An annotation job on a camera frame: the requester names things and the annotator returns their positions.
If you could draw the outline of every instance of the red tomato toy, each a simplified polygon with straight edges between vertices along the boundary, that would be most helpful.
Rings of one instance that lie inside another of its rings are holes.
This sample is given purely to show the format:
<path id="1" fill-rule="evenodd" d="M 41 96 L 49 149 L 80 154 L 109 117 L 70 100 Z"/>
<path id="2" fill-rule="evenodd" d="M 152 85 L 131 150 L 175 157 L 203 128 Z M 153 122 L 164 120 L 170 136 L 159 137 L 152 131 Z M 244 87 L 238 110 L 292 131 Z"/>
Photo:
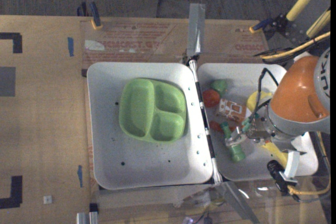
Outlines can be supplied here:
<path id="1" fill-rule="evenodd" d="M 210 126 L 211 129 L 213 129 L 215 131 L 218 131 L 220 133 L 224 133 L 222 128 L 220 127 L 221 125 L 216 121 L 210 121 L 209 126 Z"/>
<path id="2" fill-rule="evenodd" d="M 203 102 L 206 108 L 212 108 L 219 104 L 221 96 L 213 89 L 203 92 Z"/>

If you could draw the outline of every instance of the blue tape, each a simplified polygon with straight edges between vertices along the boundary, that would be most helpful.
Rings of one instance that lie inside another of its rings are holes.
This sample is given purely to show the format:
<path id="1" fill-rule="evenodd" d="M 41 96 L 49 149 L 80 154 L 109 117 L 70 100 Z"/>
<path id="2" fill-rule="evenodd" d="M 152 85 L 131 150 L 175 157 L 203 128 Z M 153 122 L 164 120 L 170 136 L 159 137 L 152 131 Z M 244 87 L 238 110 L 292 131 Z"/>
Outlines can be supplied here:
<path id="1" fill-rule="evenodd" d="M 73 53 L 74 51 L 73 43 L 74 43 L 74 39 L 72 37 L 68 37 L 68 49 L 69 49 L 70 57 L 75 56 Z"/>
<path id="2" fill-rule="evenodd" d="M 78 175 L 80 187 L 82 188 L 83 187 L 83 171 L 82 171 L 81 165 L 78 165 L 77 175 Z"/>
<path id="3" fill-rule="evenodd" d="M 96 24 L 96 26 L 101 26 L 99 12 L 98 12 L 98 9 L 97 9 L 97 6 L 96 6 L 95 2 L 90 3 L 90 8 L 91 8 L 91 11 L 92 11 L 94 23 Z"/>

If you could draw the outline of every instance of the small white block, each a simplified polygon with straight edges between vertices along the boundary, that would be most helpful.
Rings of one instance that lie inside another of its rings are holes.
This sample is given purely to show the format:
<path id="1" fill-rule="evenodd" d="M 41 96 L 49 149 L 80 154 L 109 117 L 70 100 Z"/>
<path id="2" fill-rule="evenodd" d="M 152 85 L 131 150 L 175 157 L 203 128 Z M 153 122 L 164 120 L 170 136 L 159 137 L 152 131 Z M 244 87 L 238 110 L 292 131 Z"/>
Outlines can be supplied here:
<path id="1" fill-rule="evenodd" d="M 44 196 L 43 197 L 43 204 L 47 205 L 47 204 L 51 204 L 51 203 L 53 203 L 52 196 Z"/>

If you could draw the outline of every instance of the white tray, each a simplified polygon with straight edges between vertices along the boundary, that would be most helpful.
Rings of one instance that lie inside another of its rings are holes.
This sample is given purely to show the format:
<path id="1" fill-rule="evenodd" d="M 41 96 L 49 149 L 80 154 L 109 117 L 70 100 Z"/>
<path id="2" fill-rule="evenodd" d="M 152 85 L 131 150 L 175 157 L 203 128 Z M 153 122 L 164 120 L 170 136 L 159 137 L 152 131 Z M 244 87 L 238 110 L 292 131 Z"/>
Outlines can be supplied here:
<path id="1" fill-rule="evenodd" d="M 202 90 L 215 79 L 227 79 L 226 98 L 244 104 L 257 90 L 258 78 L 267 67 L 282 79 L 286 70 L 276 65 L 206 63 L 199 67 Z M 92 123 L 93 165 L 100 186 L 109 190 L 202 184 L 213 167 L 194 77 L 190 69 L 179 63 L 101 62 L 87 73 Z M 133 78 L 150 78 L 179 87 L 186 96 L 187 124 L 184 136 L 172 144 L 153 144 L 125 135 L 119 127 L 119 106 L 125 84 Z M 263 79 L 263 90 L 274 92 L 276 86 L 269 75 Z M 214 110 L 207 109 L 209 121 Z M 232 181 L 271 179 L 267 163 L 272 156 L 251 140 L 242 143 L 246 158 L 233 163 L 225 147 L 223 135 L 212 132 L 212 141 L 220 173 Z M 318 160 L 309 134 L 296 140 L 300 157 L 298 176 L 314 174 Z"/>
<path id="2" fill-rule="evenodd" d="M 285 68 L 278 65 L 205 63 L 199 67 L 197 74 L 202 90 L 208 89 L 213 80 L 226 79 L 228 81 L 226 99 L 246 104 L 248 97 L 258 89 L 258 79 L 264 67 L 272 72 L 278 82 L 286 73 Z M 268 92 L 276 90 L 276 85 L 268 74 L 263 78 L 262 89 Z M 214 109 L 207 109 L 207 116 L 209 122 L 216 119 Z M 232 181 L 271 179 L 267 163 L 274 158 L 260 145 L 254 144 L 249 139 L 242 142 L 246 158 L 234 163 L 231 161 L 229 149 L 225 146 L 223 135 L 212 131 L 212 141 L 218 169 L 225 178 Z M 297 137 L 292 144 L 297 150 L 307 152 L 300 156 L 297 176 L 314 174 L 318 169 L 318 159 L 309 134 Z"/>
<path id="3" fill-rule="evenodd" d="M 184 136 L 171 143 L 148 143 L 119 127 L 120 97 L 133 78 L 169 82 L 185 94 Z M 200 184 L 213 173 L 210 153 L 191 70 L 179 63 L 102 62 L 87 73 L 92 122 L 95 178 L 105 189 Z"/>

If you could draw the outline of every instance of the green divided plate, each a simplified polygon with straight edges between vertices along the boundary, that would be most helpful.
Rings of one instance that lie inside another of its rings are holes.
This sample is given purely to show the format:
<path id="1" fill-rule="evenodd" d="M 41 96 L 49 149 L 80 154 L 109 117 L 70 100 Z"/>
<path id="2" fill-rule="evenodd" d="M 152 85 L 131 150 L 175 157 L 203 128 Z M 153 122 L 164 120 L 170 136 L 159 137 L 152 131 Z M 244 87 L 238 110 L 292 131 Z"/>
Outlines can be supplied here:
<path id="1" fill-rule="evenodd" d="M 173 142 L 183 135 L 186 101 L 168 83 L 132 79 L 122 92 L 119 124 L 125 134 L 147 142 Z"/>

